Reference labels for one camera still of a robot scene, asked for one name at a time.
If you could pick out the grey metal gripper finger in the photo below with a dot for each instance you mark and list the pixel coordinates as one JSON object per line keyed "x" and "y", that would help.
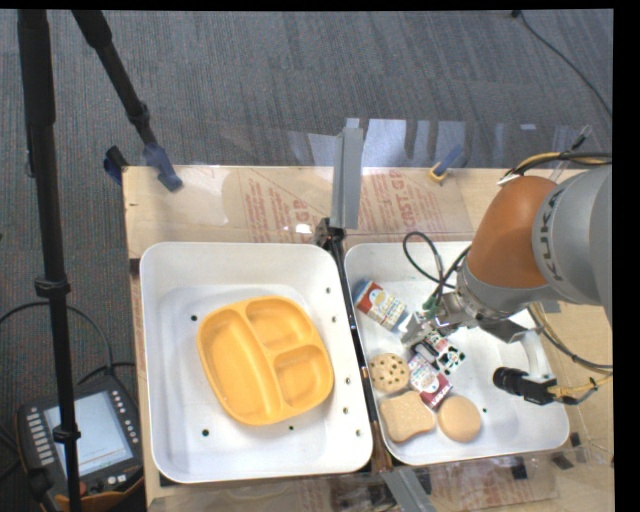
{"x": 414, "y": 329}
{"x": 428, "y": 352}

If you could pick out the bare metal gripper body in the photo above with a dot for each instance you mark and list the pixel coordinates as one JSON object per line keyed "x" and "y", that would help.
{"x": 452, "y": 311}

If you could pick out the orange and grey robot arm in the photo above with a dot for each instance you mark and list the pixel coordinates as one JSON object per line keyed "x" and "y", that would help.
{"x": 545, "y": 235}

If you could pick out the black and white cow carton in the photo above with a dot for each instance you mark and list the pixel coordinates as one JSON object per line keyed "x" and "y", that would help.
{"x": 450, "y": 357}

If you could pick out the pink and red carton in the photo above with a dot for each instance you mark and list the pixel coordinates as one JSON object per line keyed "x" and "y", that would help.
{"x": 430, "y": 382}

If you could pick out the tan chocolate chip biscuit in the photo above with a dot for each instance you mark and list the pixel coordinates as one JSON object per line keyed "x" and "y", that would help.
{"x": 389, "y": 372}

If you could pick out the red and white carton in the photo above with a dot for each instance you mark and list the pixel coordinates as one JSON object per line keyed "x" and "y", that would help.
{"x": 377, "y": 304}

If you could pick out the tan bread slice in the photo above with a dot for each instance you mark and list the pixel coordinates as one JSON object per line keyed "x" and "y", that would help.
{"x": 406, "y": 416}

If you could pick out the round tan biscuit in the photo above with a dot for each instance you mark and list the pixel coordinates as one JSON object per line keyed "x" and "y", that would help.
{"x": 459, "y": 419}

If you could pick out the white plastic tray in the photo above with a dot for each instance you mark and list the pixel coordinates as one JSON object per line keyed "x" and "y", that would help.
{"x": 510, "y": 430}
{"x": 170, "y": 350}

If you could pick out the yellow divided plate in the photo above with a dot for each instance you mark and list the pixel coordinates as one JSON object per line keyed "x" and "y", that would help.
{"x": 260, "y": 360}

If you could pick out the brown cardboard board red print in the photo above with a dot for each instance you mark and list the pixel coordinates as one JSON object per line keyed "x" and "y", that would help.
{"x": 280, "y": 200}

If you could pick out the black tripod stand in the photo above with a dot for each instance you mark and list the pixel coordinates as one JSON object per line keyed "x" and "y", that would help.
{"x": 45, "y": 200}

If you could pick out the black cylinder on white bracket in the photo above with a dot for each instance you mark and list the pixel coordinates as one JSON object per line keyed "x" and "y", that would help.
{"x": 530, "y": 387}

